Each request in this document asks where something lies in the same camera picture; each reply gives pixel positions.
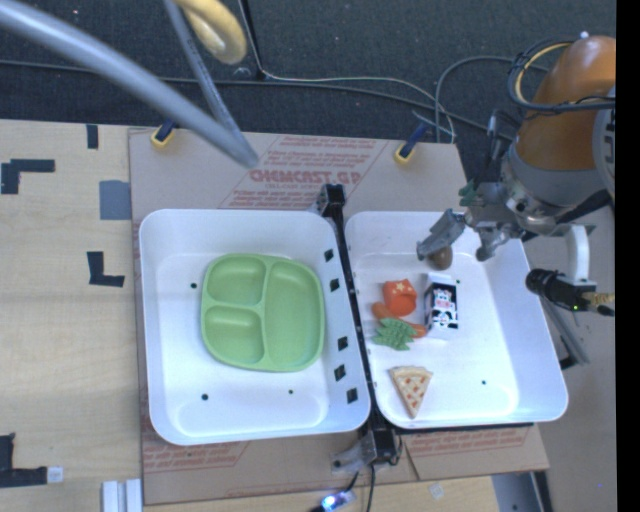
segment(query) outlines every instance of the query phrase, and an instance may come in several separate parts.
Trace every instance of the cable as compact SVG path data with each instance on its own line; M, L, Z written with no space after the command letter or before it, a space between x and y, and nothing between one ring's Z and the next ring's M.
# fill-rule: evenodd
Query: cable
M369 486L369 500L367 502L367 512L371 510L371 504L373 503L373 488L376 484L376 467L371 463L371 485Z
M50 71L77 72L77 73L86 73L86 74L92 74L92 75L95 74L93 71L85 68L56 65L56 64L40 64L37 62L29 62L29 61L0 59L0 64L5 66L29 67L34 69L42 68ZM158 76L157 78L167 83L179 83L179 84L197 84L198 83L198 81L195 78L163 77L163 76ZM411 107L421 108L429 111L434 110L434 107L432 105L427 105L425 103L420 103L418 101L410 100L410 99L403 98L401 96L396 96L393 94L383 93L379 91L372 91L370 89L362 89L358 87L327 85L327 84L317 84L317 83L302 83L302 82L259 82L259 81L253 81L253 80L216 80L216 84L218 85L218 87L222 87L222 86L243 87L244 86L244 87L292 87L292 88L297 87L297 88L308 88L308 89L324 89L327 91L347 92L351 94L362 94L365 96L373 96L381 99L395 101L398 103L403 103ZM457 120L461 123L465 123L474 128L478 128L479 130L484 131L487 129L486 125L483 125L481 123L468 119L464 116L454 114L452 112L447 112L447 115L451 117L451 119Z
M349 485L345 487L342 491L337 492L336 494L330 494L322 500L322 504L317 507L312 508L309 512L326 512L327 510L335 510L340 508L341 506L347 504L353 498L345 498L345 495L348 495L349 491L353 489L353 486L356 484L356 480L360 475L360 471L356 471L349 482Z
M207 71L206 65L197 50L193 38L191 37L189 27L182 15L180 7L174 3L174 0L164 0L164 7L169 15L174 31L178 36L178 40L180 41L180 45L182 46L182 50L187 58L189 66L200 84L202 93L209 105L209 108L211 109L211 112L213 113L213 116L238 140L240 144L244 146L247 153L252 152L251 146L229 113L229 110L218 93L218 89L216 88L211 75Z
M511 100L517 105L524 107L528 110L537 110L540 112L549 112L552 114L560 114L562 112L572 112L577 110L603 110L612 109L616 106L615 97L598 97L601 99L598 102L588 101L596 98L581 98L577 101L566 101L555 105L545 105L541 103L531 103L527 101L522 95L522 78L525 72L531 66L533 62L538 60L543 55L550 53L554 50L571 46L577 39L575 37L560 37L543 39L542 41L533 44L527 50L516 56L513 61L509 76L507 78L507 86L509 90L509 96Z
M144 68L94 37L47 13L14 0L0 2L0 27L86 66L185 127L245 167L258 158L211 116Z
M400 457L402 457L402 451L404 450L404 442L402 441L402 436L398 436L398 448L396 452L396 456L389 461L390 466L397 466L400 462Z
M277 81L281 81L281 82L293 82L293 83L332 83L332 82L347 82L347 81L353 81L353 82L357 82L357 81L364 81L364 82L389 82L389 83L396 83L396 84L400 84L403 85L405 87L409 87L417 92L419 92L420 94L426 96L427 98L431 99L434 103L435 103L435 110L436 112L438 110L441 110L445 116L447 116L447 119L449 121L449 129L450 129L450 133L454 133L454 128L453 128L453 123L451 122L451 119L449 118L446 110L444 109L444 107L440 104L438 104L437 100L431 95L429 94L427 91L425 91L424 89L422 89L421 87L418 87L417 85L408 82L406 80L401 80L398 78L393 78L393 77L374 77L374 76L354 76L354 77L330 77L330 78L288 78L288 77L281 77L281 76L277 76L273 73L270 73L269 71L267 71L264 66L262 65L262 61L260 59L260 55L258 53L258 49L256 47L255 41L253 40L253 37L251 36L251 30L250 30L250 23L249 23L249 19L247 17L247 14L245 12L245 8L244 5L242 4L241 0L238 0L238 5L240 7L240 12L242 13L242 19L244 21L245 27L247 28L247 32L249 33L249 44L251 46L251 49L253 50L253 55L254 58L256 60L256 65L258 66L258 70L267 78L270 78L272 80L277 80Z
M449 73L451 73L454 69L462 66L463 64L467 64L469 62L476 62L476 61L483 61L483 60L491 60L491 61L506 61L511 63L511 59L508 59L507 57L494 57L491 55L478 55L477 57L469 57L466 59L462 59L459 60L457 62L454 62L453 64L451 64L451 66L449 66L447 69L445 69L442 74L440 75L440 78L438 78L438 82L436 84L436 94L435 94L435 104L439 105L440 104L440 92L442 89L442 84L445 80L445 78L449 75ZM440 109L439 108L434 108L435 111L435 124L436 127L440 126ZM440 142L440 131L436 130L436 142Z

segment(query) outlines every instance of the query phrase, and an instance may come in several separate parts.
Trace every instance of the orange toy carrot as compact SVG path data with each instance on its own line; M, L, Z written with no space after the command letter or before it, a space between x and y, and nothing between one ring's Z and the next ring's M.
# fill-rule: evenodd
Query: orange toy carrot
M382 320L383 318L395 318L396 320L401 320L402 322L406 322L413 328L414 331L416 331L415 336L412 336L413 338L422 338L423 336L427 335L427 328L424 325L413 324L411 322L407 322L406 320L403 320L402 318L398 318L382 302L374 302L373 306L371 306L371 311L373 312L373 315L378 320Z

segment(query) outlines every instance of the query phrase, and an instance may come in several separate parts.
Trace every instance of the white tray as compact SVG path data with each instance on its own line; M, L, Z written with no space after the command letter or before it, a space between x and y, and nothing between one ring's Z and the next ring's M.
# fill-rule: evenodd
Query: white tray
M568 402L564 378L539 298L525 286L530 268L520 241L499 247L480 263L478 235L466 230L453 245L452 266L430 268L416 257L417 242L440 218L435 212L362 212L345 235L378 406L407 429L551 421ZM406 317L424 323L420 297L429 272L457 281L459 328L431 331L397 351L374 344L379 326L371 305L385 281L407 278L418 307ZM421 365L434 373L418 416L411 420L393 387L393 366Z
M362 355L326 219L304 211L159 210L142 222L139 243L149 409L165 440L193 445L335 433L366 421L371 402ZM321 357L305 370L240 369L205 348L200 284L208 264L232 252L291 258L316 272L326 335Z

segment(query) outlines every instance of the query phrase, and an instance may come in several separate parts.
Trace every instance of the black tape marking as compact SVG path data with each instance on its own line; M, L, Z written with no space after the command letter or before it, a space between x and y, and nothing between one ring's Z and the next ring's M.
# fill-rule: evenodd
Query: black tape marking
M54 172L55 160L34 160L26 158L12 158L9 163L2 164L0 172L0 194L17 194L20 186L20 173L23 172Z
M346 375L347 375L347 370L345 369L343 364L341 364L335 370L333 370L333 376L335 377L336 382L343 379Z
M100 220L131 220L129 183L118 180L101 181Z
M353 403L358 399L358 390L357 388L351 388L347 391L347 403Z
M87 260L89 261L89 284L100 286L124 286L124 276L105 276L104 275L104 253L99 251L87 252Z
M0 188L0 194L17 194L18 184L20 183L20 173L15 171L11 164L2 164L2 171L0 173L0 180L2 185Z
M45 485L47 483L45 466L35 469L14 469L12 458L15 437L15 434L0 436L0 488Z
M87 125L87 149L98 149L98 125Z

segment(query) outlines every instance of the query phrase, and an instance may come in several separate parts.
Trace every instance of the toy pizza slice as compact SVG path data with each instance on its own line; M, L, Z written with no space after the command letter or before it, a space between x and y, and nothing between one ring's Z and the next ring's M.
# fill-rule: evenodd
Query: toy pizza slice
M415 418L433 373L422 366L396 366L389 373L409 416Z

